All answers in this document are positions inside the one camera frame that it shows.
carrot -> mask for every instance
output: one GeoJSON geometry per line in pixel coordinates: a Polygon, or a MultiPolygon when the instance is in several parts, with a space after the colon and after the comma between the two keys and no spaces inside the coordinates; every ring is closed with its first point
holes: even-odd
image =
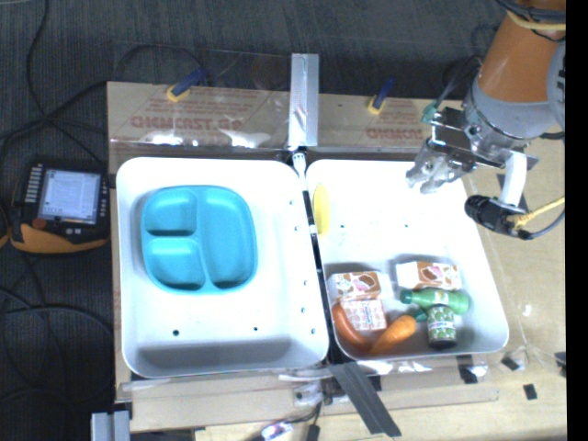
{"type": "Polygon", "coordinates": [[[333,305],[331,313],[337,334],[357,350],[367,352],[371,346],[371,341],[356,330],[339,302],[333,305]]]}
{"type": "Polygon", "coordinates": [[[379,337],[369,353],[372,356],[386,353],[397,343],[413,336],[415,332],[416,319],[412,315],[402,315],[384,330],[384,333],[379,337]]]}

blue plate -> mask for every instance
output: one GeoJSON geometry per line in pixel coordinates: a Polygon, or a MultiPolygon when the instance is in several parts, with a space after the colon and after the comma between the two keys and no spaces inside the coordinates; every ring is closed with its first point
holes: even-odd
{"type": "Polygon", "coordinates": [[[166,290],[224,292],[257,269],[251,211],[225,187],[157,190],[142,208],[141,245],[147,274],[166,290]]]}

